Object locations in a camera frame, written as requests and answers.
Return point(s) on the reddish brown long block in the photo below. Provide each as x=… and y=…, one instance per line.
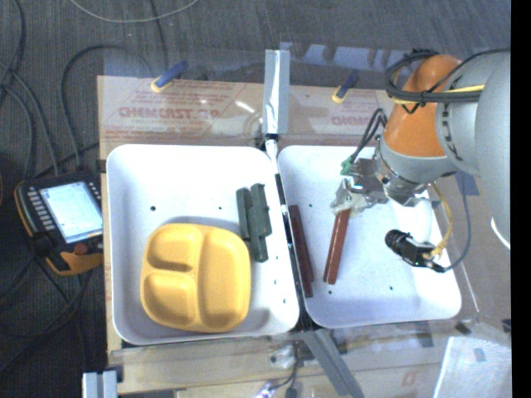
x=337, y=247

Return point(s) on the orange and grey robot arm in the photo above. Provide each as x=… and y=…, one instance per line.
x=415, y=127

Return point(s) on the black cylinder on white bracket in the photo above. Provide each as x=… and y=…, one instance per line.
x=408, y=247

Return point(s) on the white plastic tray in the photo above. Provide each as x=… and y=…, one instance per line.
x=182, y=181
x=373, y=297

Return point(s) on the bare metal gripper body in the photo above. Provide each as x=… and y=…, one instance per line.
x=367, y=181

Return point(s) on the yellow divided plate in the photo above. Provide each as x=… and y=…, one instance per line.
x=195, y=276

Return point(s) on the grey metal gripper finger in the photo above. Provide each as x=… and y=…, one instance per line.
x=340, y=195
x=360, y=205

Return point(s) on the dark red long block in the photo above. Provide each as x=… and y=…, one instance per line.
x=302, y=251

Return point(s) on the brown cardboard board, red print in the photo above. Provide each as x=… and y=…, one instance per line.
x=166, y=114

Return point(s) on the dark green long block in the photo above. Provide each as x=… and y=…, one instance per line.
x=260, y=218
x=244, y=214

